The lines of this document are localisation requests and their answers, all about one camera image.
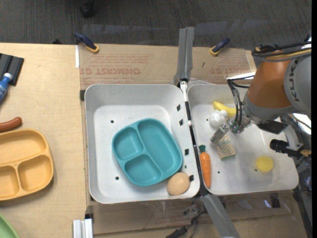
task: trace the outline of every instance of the black caster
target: black caster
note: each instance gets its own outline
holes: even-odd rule
[[[94,15],[94,5],[86,2],[80,7],[80,12],[85,18],[91,17]]]

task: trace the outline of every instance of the teal plate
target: teal plate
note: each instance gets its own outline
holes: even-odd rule
[[[159,183],[183,164],[174,137],[156,119],[143,119],[120,130],[112,139],[112,151],[125,175],[138,186]]]
[[[19,238],[8,220],[0,213],[0,238]]]

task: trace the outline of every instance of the orange divided plate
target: orange divided plate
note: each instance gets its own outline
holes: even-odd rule
[[[39,191],[52,178],[51,152],[41,133],[33,129],[0,133],[0,201]]]

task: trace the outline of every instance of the yellow banana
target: yellow banana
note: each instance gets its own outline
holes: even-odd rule
[[[213,102],[213,108],[215,110],[226,110],[226,112],[228,113],[228,117],[233,117],[236,115],[236,109],[235,108],[230,108],[227,107],[226,105],[218,102],[218,101],[214,101]]]

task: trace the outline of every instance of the table surface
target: table surface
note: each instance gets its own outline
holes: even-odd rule
[[[44,189],[0,201],[0,213],[21,238],[70,238],[72,221],[84,219],[86,183],[80,73],[74,45],[0,43],[0,53],[25,58],[19,80],[0,105],[0,122],[22,117],[20,128],[32,128],[46,138],[54,166]],[[300,211],[292,214],[234,221],[241,237],[306,237]],[[97,235],[96,237],[162,238],[175,228]],[[218,237],[213,224],[201,224],[194,237]]]

